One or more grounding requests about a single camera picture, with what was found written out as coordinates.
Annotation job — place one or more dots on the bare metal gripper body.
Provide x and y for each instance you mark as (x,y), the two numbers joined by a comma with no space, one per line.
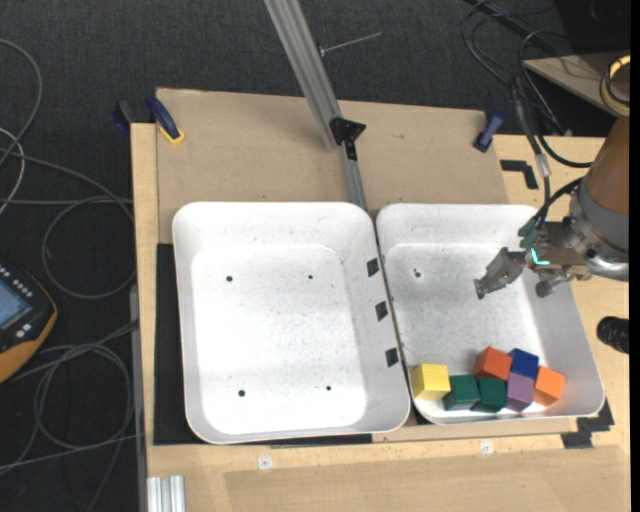
(567,250)

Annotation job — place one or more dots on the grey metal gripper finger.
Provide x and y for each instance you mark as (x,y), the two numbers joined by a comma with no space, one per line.
(497,272)
(552,285)

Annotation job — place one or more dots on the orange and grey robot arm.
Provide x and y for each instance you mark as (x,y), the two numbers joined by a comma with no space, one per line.
(611,170)

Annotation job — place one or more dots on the white plastic tray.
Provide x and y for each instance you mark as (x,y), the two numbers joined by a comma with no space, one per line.
(440,320)
(280,340)

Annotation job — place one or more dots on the blue cube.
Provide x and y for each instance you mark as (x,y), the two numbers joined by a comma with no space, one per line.
(524,362)

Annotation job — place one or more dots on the red-orange cube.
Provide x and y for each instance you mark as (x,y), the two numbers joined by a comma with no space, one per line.
(492,362)

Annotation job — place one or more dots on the orange cube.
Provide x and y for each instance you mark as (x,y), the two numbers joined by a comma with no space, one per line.
(549,385)

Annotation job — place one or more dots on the purple cube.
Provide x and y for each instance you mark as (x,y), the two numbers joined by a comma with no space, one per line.
(520,391)

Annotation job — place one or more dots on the green cube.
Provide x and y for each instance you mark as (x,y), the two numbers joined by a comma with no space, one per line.
(492,394)
(462,392)

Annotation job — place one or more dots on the yellow cube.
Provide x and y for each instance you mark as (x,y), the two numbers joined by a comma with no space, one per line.
(430,381)

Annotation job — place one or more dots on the brown cardboard board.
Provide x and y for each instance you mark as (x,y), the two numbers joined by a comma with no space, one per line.
(250,160)

